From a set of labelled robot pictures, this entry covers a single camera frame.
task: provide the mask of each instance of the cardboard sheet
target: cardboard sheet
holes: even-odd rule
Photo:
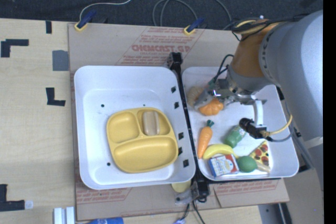
[[[77,32],[68,24],[71,103],[76,167],[77,220],[183,212],[175,205],[170,185],[92,190],[78,171],[76,108],[73,76],[87,65],[164,66],[170,52],[181,52],[182,70],[191,66],[219,66],[234,54],[238,40],[229,31],[197,29],[187,37],[181,28],[89,24]],[[288,201],[283,179],[211,184],[207,202],[200,210],[271,204]]]

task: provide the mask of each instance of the yellow banana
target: yellow banana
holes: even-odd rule
[[[233,154],[235,158],[238,158],[238,156],[234,153],[233,148],[229,145],[225,144],[213,144],[207,147],[203,154],[203,159],[210,159],[212,156],[216,154],[223,154],[223,155],[229,155]]]

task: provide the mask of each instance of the orange carrot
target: orange carrot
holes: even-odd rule
[[[202,158],[203,154],[208,147],[208,144],[210,142],[210,139],[212,137],[212,129],[211,126],[215,123],[211,120],[208,120],[206,122],[206,126],[202,128],[201,133],[199,134],[198,138],[198,146],[197,146],[197,155],[198,158]]]

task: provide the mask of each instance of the gray tape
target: gray tape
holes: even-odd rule
[[[52,70],[69,71],[69,54],[64,50],[53,50]]]

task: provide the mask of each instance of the white plastic tray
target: white plastic tray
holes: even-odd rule
[[[164,67],[85,66],[75,73],[82,181],[92,189],[171,184],[190,180],[195,162],[175,74]],[[170,120],[182,153],[164,168],[125,173],[117,168],[106,134],[108,118],[131,108],[153,107]]]
[[[218,67],[190,67],[183,74],[183,84],[185,94],[188,93],[192,86],[204,87],[211,78],[216,75]],[[226,77],[224,72],[219,78]],[[275,131],[286,124],[286,117],[283,112],[278,93],[275,86],[266,86],[255,96],[258,99],[266,99],[267,102],[263,105],[264,125],[267,130]],[[226,109],[220,111],[216,116],[204,116],[194,108],[188,105],[188,113],[190,116],[191,128],[195,147],[197,148],[197,140],[201,129],[205,126],[206,121],[211,119],[215,124],[212,126],[213,137],[210,144],[223,143],[225,135],[239,123],[241,118],[254,118],[254,109],[252,105],[242,105],[240,103],[230,104]],[[274,139],[282,139],[287,137],[289,130],[275,134]],[[246,135],[234,148],[238,156],[248,155],[262,141],[256,140],[249,135]],[[202,174],[210,180],[241,180],[241,179],[257,179],[257,178],[280,178],[291,177],[295,175],[299,169],[299,162],[292,139],[284,142],[268,142],[270,155],[270,174],[255,170],[251,173],[226,174],[221,177],[214,177],[211,174],[208,163],[199,159],[198,164]]]

